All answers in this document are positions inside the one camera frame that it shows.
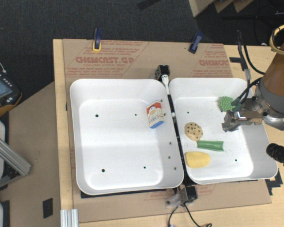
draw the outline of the yellow ring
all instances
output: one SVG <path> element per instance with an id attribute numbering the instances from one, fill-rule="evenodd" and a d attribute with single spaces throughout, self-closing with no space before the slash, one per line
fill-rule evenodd
<path id="1" fill-rule="evenodd" d="M 277 52 L 278 54 L 281 54 L 281 55 L 284 55 L 284 51 L 283 50 L 280 50 L 278 47 L 276 47 L 274 45 L 274 42 L 273 42 L 273 36 L 275 37 L 281 30 L 284 29 L 284 24 L 279 26 L 278 28 L 276 28 L 274 31 L 273 31 L 273 34 L 270 36 L 269 38 L 269 45 L 270 47 L 275 51 Z"/>

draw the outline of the wooden table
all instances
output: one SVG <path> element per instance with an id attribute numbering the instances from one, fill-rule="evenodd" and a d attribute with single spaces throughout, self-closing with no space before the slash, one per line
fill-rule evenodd
<path id="1" fill-rule="evenodd" d="M 225 51 L 228 57 L 238 57 L 237 46 L 226 45 Z M 261 71 L 266 71 L 275 53 L 270 47 L 248 46 L 248 52 L 253 64 Z M 58 154 L 59 154 L 59 178 L 61 209 L 73 209 L 71 166 L 68 138 L 68 120 L 65 111 L 66 88 L 63 61 L 63 40 L 53 40 L 54 53 L 54 75 L 56 94 Z M 244 73 L 237 63 L 230 63 L 233 77 L 244 79 Z M 252 78 L 261 77 L 251 69 Z M 284 131 L 279 131 L 265 125 L 270 142 L 284 146 Z M 214 227 L 236 226 L 236 227 L 258 227 L 258 226 L 283 226 L 284 227 L 284 166 L 278 163 L 283 185 L 273 189 L 271 196 L 272 204 L 229 208 L 220 210 L 208 210 L 193 212 L 197 223 L 212 223 Z M 141 218 L 127 218 L 119 220 L 82 223 L 80 227 L 165 227 L 169 215 L 159 215 Z M 187 213 L 177 213 L 172 222 L 177 227 L 194 226 Z"/>

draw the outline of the brown cylinder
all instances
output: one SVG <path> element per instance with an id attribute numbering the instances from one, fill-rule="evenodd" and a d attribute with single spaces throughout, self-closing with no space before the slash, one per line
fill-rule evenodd
<path id="1" fill-rule="evenodd" d="M 263 83 L 269 92 L 284 97 L 284 55 L 275 55 L 263 76 Z"/>

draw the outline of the black fabric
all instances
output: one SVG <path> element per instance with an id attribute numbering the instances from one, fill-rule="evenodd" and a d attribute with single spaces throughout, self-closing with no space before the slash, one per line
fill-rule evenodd
<path id="1" fill-rule="evenodd" d="M 98 26 L 102 39 L 190 42 L 201 31 L 203 43 L 236 44 L 240 30 L 247 45 L 259 45 L 268 43 L 272 26 L 284 22 L 223 19 L 281 12 L 284 0 L 255 0 L 240 13 L 231 4 L 218 14 L 211 4 L 195 18 L 188 0 L 160 0 L 140 10 L 137 4 L 144 1 L 0 0 L 0 61 L 21 89 L 22 101 L 54 80 L 55 38 L 92 38 Z"/>

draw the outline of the cardboard sheet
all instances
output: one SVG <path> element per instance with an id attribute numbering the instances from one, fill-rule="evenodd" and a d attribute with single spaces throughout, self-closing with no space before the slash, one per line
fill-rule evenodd
<path id="1" fill-rule="evenodd" d="M 168 214 L 172 209 L 165 206 L 165 199 L 174 191 L 81 197 L 75 174 L 70 85 L 80 78 L 151 79 L 159 65 L 169 65 L 170 80 L 232 77 L 223 44 L 201 43 L 195 54 L 188 51 L 189 46 L 190 43 L 104 40 L 101 51 L 94 52 L 91 40 L 63 39 L 73 201 L 80 223 Z M 196 185 L 196 189 L 198 199 L 189 206 L 192 211 L 271 202 L 264 180 Z"/>

